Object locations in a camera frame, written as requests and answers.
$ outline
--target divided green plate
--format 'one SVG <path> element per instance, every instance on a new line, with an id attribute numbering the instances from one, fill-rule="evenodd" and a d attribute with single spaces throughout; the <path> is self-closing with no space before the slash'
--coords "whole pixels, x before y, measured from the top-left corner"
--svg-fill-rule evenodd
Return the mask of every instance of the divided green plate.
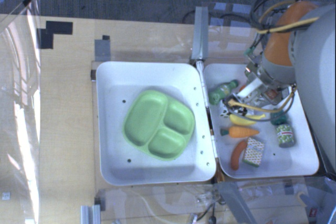
<path id="1" fill-rule="evenodd" d="M 162 92 L 147 90 L 130 107 L 122 132 L 139 150 L 171 161 L 182 154 L 194 128 L 195 117 L 189 108 Z"/>

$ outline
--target yellow cable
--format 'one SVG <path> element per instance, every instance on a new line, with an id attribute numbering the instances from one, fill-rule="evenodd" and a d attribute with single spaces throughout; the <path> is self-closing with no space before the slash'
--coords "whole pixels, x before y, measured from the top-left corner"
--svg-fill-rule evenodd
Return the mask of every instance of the yellow cable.
<path id="1" fill-rule="evenodd" d="M 231 99 L 230 101 L 228 101 L 228 104 L 230 106 L 242 106 L 243 108 L 247 108 L 247 109 L 252 109 L 252 110 L 257 110 L 257 111 L 261 111 L 261 112 L 266 112 L 266 113 L 277 113 L 277 112 L 280 112 L 285 106 L 286 104 L 289 102 L 289 100 L 291 98 L 293 98 L 294 96 L 294 93 L 296 91 L 296 87 L 292 90 L 292 92 L 289 94 L 289 96 L 287 97 L 287 99 L 285 100 L 285 102 L 282 104 L 281 107 L 279 107 L 278 109 L 275 109 L 275 110 L 271 110 L 271 109 L 262 109 L 262 108 L 258 108 L 256 106 L 252 106 L 252 105 L 248 105 L 248 104 L 243 104 L 243 103 L 239 103 L 239 102 L 236 102 L 235 100 Z"/>
<path id="2" fill-rule="evenodd" d="M 263 14 L 262 16 L 259 18 L 259 22 L 261 23 L 262 20 L 266 17 L 267 14 L 269 14 L 272 10 L 274 10 L 277 7 L 280 7 L 282 5 L 289 5 L 289 4 L 293 4 L 295 3 L 295 0 L 285 0 L 285 1 L 281 1 L 277 4 L 274 4 L 272 7 L 269 7 Z"/>
<path id="3" fill-rule="evenodd" d="M 311 24 L 313 22 L 315 22 L 316 20 L 318 20 L 319 17 L 314 17 L 314 18 L 310 18 L 310 19 L 306 19 L 306 20 L 300 20 L 298 22 L 289 24 L 289 25 L 283 25 L 283 26 L 279 26 L 279 27 L 274 27 L 274 28 L 270 28 L 270 29 L 266 29 L 266 30 L 260 30 L 257 29 L 256 32 L 259 34 L 268 34 L 268 33 L 275 33 L 275 32 L 280 32 L 280 31 L 284 31 L 284 30 L 288 30 L 294 27 L 298 27 L 298 26 L 302 26 L 302 25 L 306 25 L 306 24 Z"/>

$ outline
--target table surface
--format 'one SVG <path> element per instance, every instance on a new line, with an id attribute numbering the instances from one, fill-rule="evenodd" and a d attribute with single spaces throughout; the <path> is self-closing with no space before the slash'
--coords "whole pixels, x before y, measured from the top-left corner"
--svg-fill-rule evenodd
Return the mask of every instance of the table surface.
<path id="1" fill-rule="evenodd" d="M 40 223 L 79 223 L 80 207 L 92 206 L 97 191 L 94 157 L 97 149 L 94 149 L 90 80 L 95 39 L 110 36 L 112 59 L 117 55 L 120 60 L 137 61 L 139 56 L 141 59 L 154 56 L 158 61 L 164 61 L 167 55 L 173 55 L 173 61 L 187 62 L 194 27 L 56 17 L 41 17 L 40 20 L 41 28 L 45 27 L 47 20 L 73 22 L 72 35 L 54 35 L 54 49 L 41 50 Z M 243 62 L 241 52 L 248 45 L 247 39 L 253 39 L 254 33 L 245 33 L 245 37 L 239 38 L 235 33 L 242 31 L 246 32 L 246 29 L 212 27 L 209 43 L 214 48 L 224 48 L 223 56 L 227 62 L 230 59 Z M 13 223 L 15 212 L 10 211 L 11 206 L 15 206 L 14 201 L 12 204 L 2 201 L 1 223 Z M 221 212 L 219 218 L 225 223 L 236 223 L 227 207 L 216 211 Z M 267 214 L 279 216 L 281 212 L 287 213 L 283 223 L 307 223 L 306 212 L 301 206 L 288 207 L 284 203 L 282 207 L 271 208 Z M 262 209 L 253 210 L 255 216 L 264 213 Z M 167 213 L 147 218 L 132 215 L 121 223 L 186 223 L 187 218 L 188 214 L 176 216 Z"/>

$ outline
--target red sausage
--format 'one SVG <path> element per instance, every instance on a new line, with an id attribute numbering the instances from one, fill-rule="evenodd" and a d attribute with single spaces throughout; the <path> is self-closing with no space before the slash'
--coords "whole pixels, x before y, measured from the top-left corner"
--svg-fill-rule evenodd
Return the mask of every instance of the red sausage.
<path id="1" fill-rule="evenodd" d="M 247 142 L 242 140 L 238 143 L 231 155 L 231 169 L 236 171 L 239 168 L 239 157 L 244 149 L 247 148 Z"/>

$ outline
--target white tray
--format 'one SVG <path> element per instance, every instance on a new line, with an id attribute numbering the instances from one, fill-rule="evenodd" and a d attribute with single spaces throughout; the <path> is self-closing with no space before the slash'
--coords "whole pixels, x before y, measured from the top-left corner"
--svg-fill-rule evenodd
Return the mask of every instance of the white tray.
<path id="1" fill-rule="evenodd" d="M 204 70 L 204 77 L 208 91 L 213 90 L 219 84 L 237 79 L 239 89 L 246 82 L 244 75 L 246 65 L 211 64 Z M 210 106 L 211 118 L 214 128 L 217 151 L 220 165 L 223 171 L 232 178 L 263 178 L 303 176 L 316 173 L 319 168 L 319 159 L 309 131 L 308 123 L 303 112 L 298 93 L 296 93 L 292 108 L 287 117 L 293 127 L 296 143 L 290 148 L 280 148 L 277 142 L 275 127 L 271 123 L 256 123 L 252 128 L 260 133 L 256 139 L 265 143 L 261 165 L 252 167 L 241 161 L 239 169 L 234 171 L 230 167 L 230 157 L 235 146 L 242 139 L 221 136 L 220 129 L 232 125 L 228 118 L 220 117 L 218 107 Z"/>
<path id="2" fill-rule="evenodd" d="M 128 109 L 148 89 L 178 99 L 195 115 L 195 131 L 182 155 L 173 161 L 161 161 L 141 152 L 122 135 Z M 97 69 L 97 97 L 100 168 L 108 183 L 125 186 L 202 182 L 213 177 L 216 162 L 195 68 L 181 63 L 105 62 Z"/>

